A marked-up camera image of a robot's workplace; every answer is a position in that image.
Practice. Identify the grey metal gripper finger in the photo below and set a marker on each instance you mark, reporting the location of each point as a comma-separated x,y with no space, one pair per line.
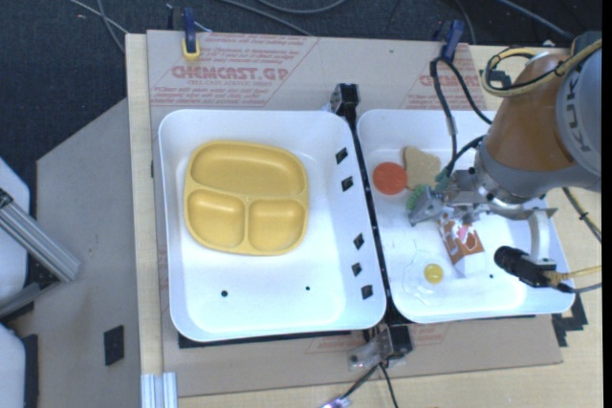
460,216
423,205

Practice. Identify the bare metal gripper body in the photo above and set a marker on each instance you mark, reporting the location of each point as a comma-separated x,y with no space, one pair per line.
461,191

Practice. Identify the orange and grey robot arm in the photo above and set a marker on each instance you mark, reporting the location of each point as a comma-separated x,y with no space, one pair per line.
531,134

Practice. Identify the green broccoli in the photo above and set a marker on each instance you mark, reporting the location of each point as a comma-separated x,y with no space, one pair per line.
413,200

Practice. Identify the orange and white carton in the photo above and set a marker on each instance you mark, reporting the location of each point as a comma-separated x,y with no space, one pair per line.
463,243

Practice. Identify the tan bread slice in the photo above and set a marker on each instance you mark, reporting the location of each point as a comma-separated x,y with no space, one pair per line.
421,167

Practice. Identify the orange round disc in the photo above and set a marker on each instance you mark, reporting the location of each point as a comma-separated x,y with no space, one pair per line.
389,179

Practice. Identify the thin black rod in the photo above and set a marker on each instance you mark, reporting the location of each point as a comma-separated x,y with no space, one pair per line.
372,210

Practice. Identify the white fried egg, yellow yolk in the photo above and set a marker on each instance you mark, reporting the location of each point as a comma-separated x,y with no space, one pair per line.
432,274

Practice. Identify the white plastic tray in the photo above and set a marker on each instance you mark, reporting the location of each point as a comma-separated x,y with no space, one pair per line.
268,291
478,296

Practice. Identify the yellow divided plate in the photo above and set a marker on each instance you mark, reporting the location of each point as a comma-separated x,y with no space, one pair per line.
246,196

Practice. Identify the brown cardboard board, red print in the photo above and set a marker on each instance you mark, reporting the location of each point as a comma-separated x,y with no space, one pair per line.
296,62

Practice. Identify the black cylinder on white bracket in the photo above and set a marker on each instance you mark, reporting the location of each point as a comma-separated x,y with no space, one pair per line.
518,264

